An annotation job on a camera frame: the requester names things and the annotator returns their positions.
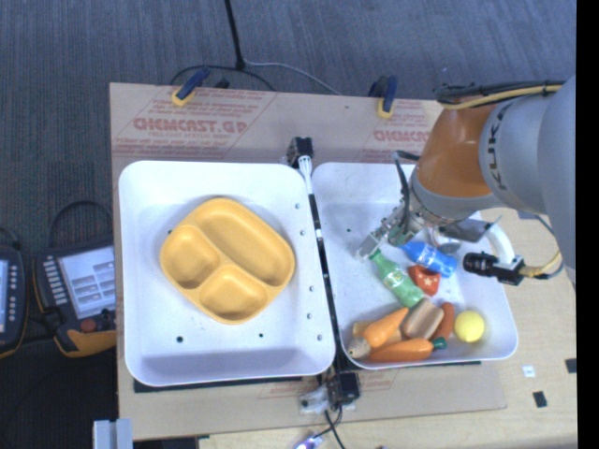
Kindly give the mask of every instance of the lemon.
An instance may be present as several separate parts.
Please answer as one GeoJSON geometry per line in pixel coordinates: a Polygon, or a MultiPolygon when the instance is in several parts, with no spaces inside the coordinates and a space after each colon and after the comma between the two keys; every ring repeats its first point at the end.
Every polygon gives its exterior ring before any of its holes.
{"type": "Polygon", "coordinates": [[[462,311],[454,322],[453,332],[459,340],[476,342],[482,338],[485,332],[485,320],[476,311],[462,311]]]}

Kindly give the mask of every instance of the yellow bowl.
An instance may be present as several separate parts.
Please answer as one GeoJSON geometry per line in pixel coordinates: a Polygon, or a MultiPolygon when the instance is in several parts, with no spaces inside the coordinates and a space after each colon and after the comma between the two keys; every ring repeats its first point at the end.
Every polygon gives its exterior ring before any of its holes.
{"type": "Polygon", "coordinates": [[[210,199],[181,220],[160,250],[168,280],[221,323],[257,316],[295,271],[289,244],[241,203],[210,199]]]}

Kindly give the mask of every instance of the carrot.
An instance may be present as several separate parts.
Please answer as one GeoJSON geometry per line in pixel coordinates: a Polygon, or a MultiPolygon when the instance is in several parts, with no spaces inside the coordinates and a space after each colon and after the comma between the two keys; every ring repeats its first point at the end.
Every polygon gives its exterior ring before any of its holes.
{"type": "Polygon", "coordinates": [[[374,321],[364,329],[362,337],[372,349],[381,347],[398,330],[408,311],[409,309],[404,307],[374,321]]]}
{"type": "Polygon", "coordinates": [[[453,331],[453,323],[456,318],[455,306],[446,301],[441,305],[441,309],[443,310],[443,319],[432,335],[432,340],[436,340],[437,338],[445,338],[445,340],[448,340],[453,331]]]}
{"type": "Polygon", "coordinates": [[[435,349],[446,347],[446,341],[443,338],[429,341],[424,338],[414,338],[412,340],[401,340],[389,346],[385,346],[377,351],[373,351],[368,356],[368,360],[378,363],[397,363],[404,361],[420,361],[429,357],[435,349]]]}

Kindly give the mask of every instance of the wooden table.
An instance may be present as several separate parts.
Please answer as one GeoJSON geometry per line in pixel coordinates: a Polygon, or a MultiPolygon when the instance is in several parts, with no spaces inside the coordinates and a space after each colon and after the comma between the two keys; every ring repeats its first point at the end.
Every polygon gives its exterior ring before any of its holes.
{"type": "MultiPolygon", "coordinates": [[[[170,105],[171,87],[110,87],[115,255],[118,287],[120,417],[136,441],[209,435],[202,448],[294,447],[325,428],[300,415],[299,382],[137,392],[124,362],[123,274],[118,178],[141,159],[277,162],[292,137],[314,140],[325,161],[386,162],[398,148],[419,152],[440,108],[395,103],[391,120],[373,98],[199,89],[193,105],[170,105]]],[[[549,232],[513,210],[485,210],[528,265],[556,251],[549,232]]],[[[348,448],[576,447],[576,294],[565,274],[506,286],[519,346],[506,360],[395,369],[360,375],[364,388],[338,427],[348,448]]],[[[323,447],[335,447],[331,433],[323,447]]]]}

